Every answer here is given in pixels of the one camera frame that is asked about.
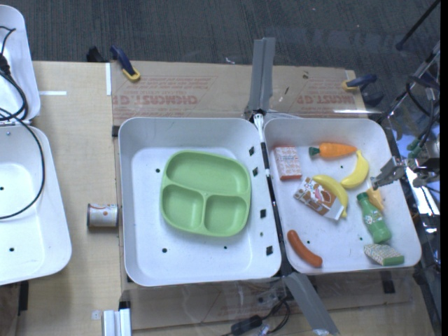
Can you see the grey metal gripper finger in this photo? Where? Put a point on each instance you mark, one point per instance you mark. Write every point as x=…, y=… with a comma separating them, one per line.
x=389, y=166
x=386, y=180

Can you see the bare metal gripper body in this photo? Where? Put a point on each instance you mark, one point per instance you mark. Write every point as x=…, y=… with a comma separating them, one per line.
x=421, y=173

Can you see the small yellow toy piece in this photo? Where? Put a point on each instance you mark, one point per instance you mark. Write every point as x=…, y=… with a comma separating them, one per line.
x=376, y=199

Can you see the yellow banana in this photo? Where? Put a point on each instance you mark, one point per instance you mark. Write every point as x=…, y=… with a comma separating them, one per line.
x=334, y=187
x=360, y=171

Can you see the green bottle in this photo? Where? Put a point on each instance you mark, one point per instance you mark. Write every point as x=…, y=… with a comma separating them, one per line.
x=376, y=220

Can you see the orange carrot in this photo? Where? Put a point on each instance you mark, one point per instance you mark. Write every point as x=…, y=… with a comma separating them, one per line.
x=336, y=150

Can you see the brown and white carton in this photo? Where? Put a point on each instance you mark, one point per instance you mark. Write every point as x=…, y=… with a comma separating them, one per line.
x=316, y=199

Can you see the white plastic tray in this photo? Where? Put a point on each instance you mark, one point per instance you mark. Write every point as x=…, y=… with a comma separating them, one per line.
x=336, y=243
x=147, y=250

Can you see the orange and white carton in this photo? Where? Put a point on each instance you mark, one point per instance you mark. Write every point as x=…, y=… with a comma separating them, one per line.
x=288, y=163

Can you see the orange sausage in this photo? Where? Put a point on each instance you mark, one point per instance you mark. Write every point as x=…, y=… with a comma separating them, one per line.
x=302, y=248

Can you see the green divided plate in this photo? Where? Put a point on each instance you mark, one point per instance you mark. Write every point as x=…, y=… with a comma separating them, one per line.
x=206, y=173

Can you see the brown cardboard board red print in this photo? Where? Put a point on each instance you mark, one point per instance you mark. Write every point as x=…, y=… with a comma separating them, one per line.
x=224, y=89

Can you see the white and orange can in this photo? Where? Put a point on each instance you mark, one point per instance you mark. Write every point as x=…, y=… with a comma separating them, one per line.
x=102, y=215

